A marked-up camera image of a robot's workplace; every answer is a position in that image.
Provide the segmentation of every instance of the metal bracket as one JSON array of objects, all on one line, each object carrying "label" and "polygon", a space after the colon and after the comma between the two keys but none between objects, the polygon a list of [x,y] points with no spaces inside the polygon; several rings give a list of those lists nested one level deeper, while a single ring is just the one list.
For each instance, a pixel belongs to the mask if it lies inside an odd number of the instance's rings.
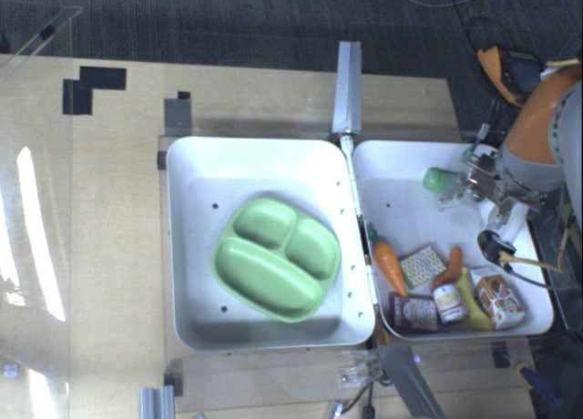
[{"label": "metal bracket", "polygon": [[175,419],[174,387],[140,389],[139,419]]},{"label": "metal bracket", "polygon": [[358,134],[361,131],[361,73],[363,52],[360,42],[341,42],[338,50],[338,76],[332,134]]}]

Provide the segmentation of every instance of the carrot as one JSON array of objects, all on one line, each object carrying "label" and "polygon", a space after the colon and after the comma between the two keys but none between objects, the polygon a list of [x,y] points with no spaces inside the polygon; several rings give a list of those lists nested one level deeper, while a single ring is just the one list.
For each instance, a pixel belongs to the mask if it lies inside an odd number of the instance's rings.
[{"label": "carrot", "polygon": [[455,283],[462,272],[462,263],[464,262],[464,252],[454,246],[449,251],[449,265],[434,280],[434,287],[437,288],[442,284]]},{"label": "carrot", "polygon": [[376,231],[371,232],[373,242],[373,257],[386,279],[393,285],[399,296],[407,295],[407,287],[404,284],[401,264],[394,254],[393,249],[386,242],[378,240]]}]

